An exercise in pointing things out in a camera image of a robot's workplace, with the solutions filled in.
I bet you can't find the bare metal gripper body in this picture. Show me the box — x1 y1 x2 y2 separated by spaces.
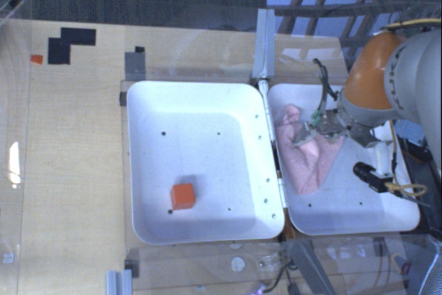
314 109 350 143

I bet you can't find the pink cloth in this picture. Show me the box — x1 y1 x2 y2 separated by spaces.
276 103 346 196

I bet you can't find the white plastic tray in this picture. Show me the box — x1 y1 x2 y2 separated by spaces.
267 83 421 236
126 80 286 246

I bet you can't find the black cylinder on white bracket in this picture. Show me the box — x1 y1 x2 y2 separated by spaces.
352 126 396 194

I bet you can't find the red cube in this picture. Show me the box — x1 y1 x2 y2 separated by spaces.
169 182 196 211

